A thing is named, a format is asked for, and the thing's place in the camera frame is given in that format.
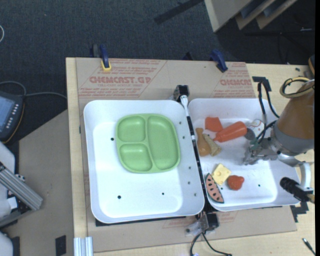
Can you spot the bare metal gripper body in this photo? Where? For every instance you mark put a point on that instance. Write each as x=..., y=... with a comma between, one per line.
x=268, y=151

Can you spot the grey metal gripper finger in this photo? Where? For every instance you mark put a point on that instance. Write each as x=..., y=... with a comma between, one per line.
x=257, y=160
x=247, y=157

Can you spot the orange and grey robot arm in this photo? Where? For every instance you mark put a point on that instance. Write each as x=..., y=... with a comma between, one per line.
x=295, y=120

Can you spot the white plastic tray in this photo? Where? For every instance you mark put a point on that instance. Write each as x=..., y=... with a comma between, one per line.
x=140, y=197
x=252, y=180

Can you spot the white and orange small can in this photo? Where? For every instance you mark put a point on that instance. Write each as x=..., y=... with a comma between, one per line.
x=256, y=126

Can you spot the red toy strawberry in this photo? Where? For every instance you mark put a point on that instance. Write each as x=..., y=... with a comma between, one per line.
x=235, y=183

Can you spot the orange toy bottle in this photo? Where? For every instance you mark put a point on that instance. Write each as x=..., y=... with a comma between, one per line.
x=232, y=132

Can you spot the yellow toy cheese wedge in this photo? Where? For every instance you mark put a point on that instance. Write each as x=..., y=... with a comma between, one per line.
x=221, y=173

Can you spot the brown toy chicken drumstick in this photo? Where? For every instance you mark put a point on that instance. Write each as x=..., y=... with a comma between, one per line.
x=203, y=147

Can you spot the orange toy cup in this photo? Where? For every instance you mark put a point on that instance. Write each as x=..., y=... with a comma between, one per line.
x=213, y=124

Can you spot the toy watermelon slice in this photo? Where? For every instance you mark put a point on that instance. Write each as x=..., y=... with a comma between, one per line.
x=213, y=191

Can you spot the thin black and white rod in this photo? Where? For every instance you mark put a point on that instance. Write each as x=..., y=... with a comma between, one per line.
x=192, y=135

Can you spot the green divided plate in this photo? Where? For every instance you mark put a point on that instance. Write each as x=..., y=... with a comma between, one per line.
x=160, y=140

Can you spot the brown cardboard board red print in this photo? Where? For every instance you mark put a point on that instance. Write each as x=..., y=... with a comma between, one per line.
x=150, y=77

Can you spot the black cylinder on white bracket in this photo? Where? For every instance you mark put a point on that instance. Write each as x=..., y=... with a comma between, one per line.
x=293, y=187

